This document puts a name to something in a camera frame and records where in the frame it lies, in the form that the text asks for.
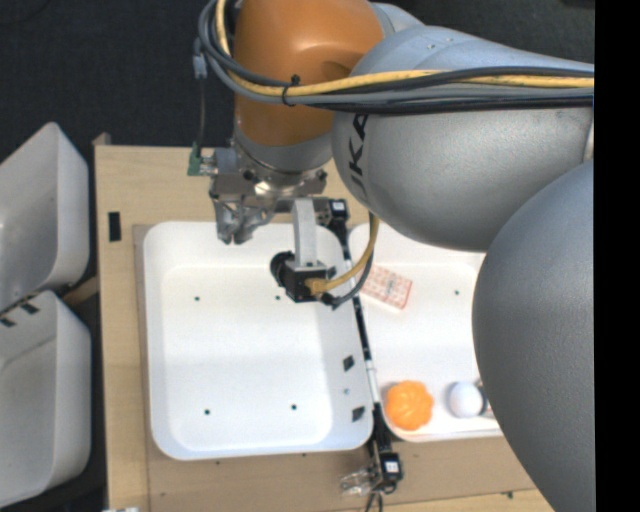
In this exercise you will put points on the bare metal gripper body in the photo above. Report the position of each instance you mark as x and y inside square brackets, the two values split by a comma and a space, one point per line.
[280, 186]

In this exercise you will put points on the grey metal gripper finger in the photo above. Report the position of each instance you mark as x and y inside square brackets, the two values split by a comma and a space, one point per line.
[252, 217]
[227, 220]

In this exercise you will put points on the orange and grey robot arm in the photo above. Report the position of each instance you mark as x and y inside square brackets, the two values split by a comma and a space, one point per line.
[450, 165]

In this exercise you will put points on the white plastic tray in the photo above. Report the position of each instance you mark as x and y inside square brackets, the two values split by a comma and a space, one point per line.
[240, 350]
[425, 345]

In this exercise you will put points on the pink and white packet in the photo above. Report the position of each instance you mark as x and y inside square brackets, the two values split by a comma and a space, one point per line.
[387, 289]

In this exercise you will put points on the thin black and white rod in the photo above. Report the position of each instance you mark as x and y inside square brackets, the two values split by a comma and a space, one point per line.
[363, 335]

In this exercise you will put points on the orange toy mandarin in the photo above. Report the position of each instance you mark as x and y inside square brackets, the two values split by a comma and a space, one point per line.
[409, 406]

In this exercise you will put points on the white egg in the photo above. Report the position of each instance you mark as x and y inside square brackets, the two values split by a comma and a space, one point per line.
[465, 399]

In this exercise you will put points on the black cylinder on white bracket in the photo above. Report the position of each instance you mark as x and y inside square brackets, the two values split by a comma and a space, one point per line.
[305, 235]

